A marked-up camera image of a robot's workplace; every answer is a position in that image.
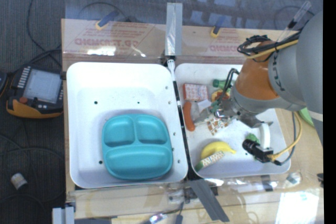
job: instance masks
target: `toy banana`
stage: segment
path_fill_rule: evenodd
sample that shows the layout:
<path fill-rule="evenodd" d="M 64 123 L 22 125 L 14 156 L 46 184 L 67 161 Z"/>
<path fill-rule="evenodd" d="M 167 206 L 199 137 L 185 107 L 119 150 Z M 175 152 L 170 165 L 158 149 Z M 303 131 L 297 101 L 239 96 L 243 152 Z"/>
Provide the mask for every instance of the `toy banana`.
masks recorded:
<path fill-rule="evenodd" d="M 216 141 L 212 142 L 210 144 L 207 144 L 201 152 L 201 159 L 204 159 L 206 157 L 209 157 L 213 155 L 215 152 L 223 151 L 223 152 L 231 152 L 236 153 L 235 150 L 233 150 L 228 143 L 224 141 Z"/>

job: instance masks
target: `white tray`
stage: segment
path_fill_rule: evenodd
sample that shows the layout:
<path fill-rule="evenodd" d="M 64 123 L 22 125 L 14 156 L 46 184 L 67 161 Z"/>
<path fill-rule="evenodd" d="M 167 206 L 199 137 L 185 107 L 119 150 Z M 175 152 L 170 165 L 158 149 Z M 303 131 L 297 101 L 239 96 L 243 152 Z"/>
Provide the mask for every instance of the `white tray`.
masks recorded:
<path fill-rule="evenodd" d="M 70 176 L 82 188 L 183 180 L 188 165 L 170 72 L 156 64 L 78 62 L 67 71 Z M 164 176 L 140 182 L 113 177 L 105 168 L 101 136 L 113 116 L 145 113 L 167 126 L 173 165 Z"/>
<path fill-rule="evenodd" d="M 213 65 L 183 63 L 178 65 L 175 70 L 176 82 L 178 85 L 181 104 L 183 99 L 183 84 L 205 84 L 208 92 L 211 94 L 218 88 L 212 87 L 214 79 L 225 80 L 231 68 L 241 69 L 241 65 Z M 257 116 L 261 121 L 273 122 L 269 127 L 270 130 L 270 147 L 274 153 L 286 148 L 284 136 L 279 126 L 278 118 L 274 109 L 269 109 Z M 240 176 L 254 176 L 266 174 L 285 173 L 290 167 L 290 161 L 282 166 L 273 163 L 261 163 L 248 154 L 242 147 L 242 143 L 248 133 L 255 134 L 260 139 L 259 129 L 251 129 L 240 121 L 232 122 L 228 127 L 223 128 L 220 132 L 212 135 L 206 124 L 199 125 L 195 131 L 190 132 L 186 129 L 187 141 L 193 168 L 200 161 L 200 154 L 204 146 L 214 141 L 224 141 L 232 149 L 236 150 L 235 154 L 225 153 L 225 156 L 211 166 L 201 169 L 198 174 L 203 178 L 230 178 Z M 283 161 L 288 157 L 284 153 L 278 160 Z"/>

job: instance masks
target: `device screen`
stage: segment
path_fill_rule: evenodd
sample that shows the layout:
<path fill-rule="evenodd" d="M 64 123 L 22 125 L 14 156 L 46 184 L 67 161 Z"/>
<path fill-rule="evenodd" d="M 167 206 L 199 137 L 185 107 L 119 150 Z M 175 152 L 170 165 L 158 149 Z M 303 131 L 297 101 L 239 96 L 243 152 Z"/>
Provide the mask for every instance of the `device screen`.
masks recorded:
<path fill-rule="evenodd" d="M 61 83 L 59 74 L 32 69 L 23 96 L 55 104 Z"/>

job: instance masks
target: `yellow cable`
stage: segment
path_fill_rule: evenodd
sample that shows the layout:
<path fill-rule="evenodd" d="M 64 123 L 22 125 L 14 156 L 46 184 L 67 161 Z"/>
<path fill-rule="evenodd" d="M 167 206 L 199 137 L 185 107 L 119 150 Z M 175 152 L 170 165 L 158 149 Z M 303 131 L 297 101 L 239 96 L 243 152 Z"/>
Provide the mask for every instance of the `yellow cable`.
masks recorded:
<path fill-rule="evenodd" d="M 291 46 L 291 45 L 294 45 L 294 44 L 296 44 L 298 41 L 299 41 L 299 40 L 297 39 L 297 40 L 294 40 L 294 41 L 291 41 L 291 42 L 282 44 L 282 45 L 280 45 L 280 46 L 277 47 L 277 48 L 272 48 L 272 49 L 265 50 L 265 51 L 263 51 L 263 52 L 261 52 L 261 53 L 259 53 L 259 54 L 245 55 L 245 56 L 246 56 L 246 58 L 248 58 L 248 59 L 254 59 L 254 58 L 263 56 L 263 55 L 265 55 L 265 54 L 269 54 L 270 52 L 273 52 L 273 51 L 275 51 L 276 49 L 277 49 L 277 50 L 280 50 L 280 49 L 284 49 L 284 48 L 286 48 L 286 47 L 289 47 L 289 46 Z"/>
<path fill-rule="evenodd" d="M 300 117 L 299 117 L 299 115 L 298 115 L 297 112 L 294 112 L 294 115 L 295 115 L 296 119 L 297 119 L 298 122 L 299 122 L 299 133 L 298 133 L 298 136 L 297 136 L 297 138 L 293 141 L 293 143 L 291 143 L 291 144 L 290 144 L 288 147 L 286 147 L 284 150 L 282 150 L 282 151 L 280 151 L 280 152 L 278 152 L 278 153 L 276 153 L 276 154 L 269 154 L 269 155 L 267 155 L 267 157 L 270 158 L 272 162 L 274 162 L 274 161 L 275 161 L 278 157 L 280 157 L 284 152 L 289 151 L 291 148 L 293 148 L 293 147 L 299 142 L 299 140 L 300 140 L 300 138 L 301 138 L 301 135 L 302 135 L 302 122 L 301 122 L 301 119 L 300 119 Z"/>

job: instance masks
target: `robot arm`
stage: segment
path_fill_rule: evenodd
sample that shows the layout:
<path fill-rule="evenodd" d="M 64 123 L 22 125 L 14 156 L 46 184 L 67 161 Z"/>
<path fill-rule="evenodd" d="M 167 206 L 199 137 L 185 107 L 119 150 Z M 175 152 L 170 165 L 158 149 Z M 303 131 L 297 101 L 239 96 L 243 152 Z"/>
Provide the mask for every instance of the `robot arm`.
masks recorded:
<path fill-rule="evenodd" d="M 323 11 L 309 20 L 296 42 L 255 58 L 258 61 L 247 59 L 216 115 L 259 127 L 256 115 L 267 109 L 307 107 L 323 145 Z"/>

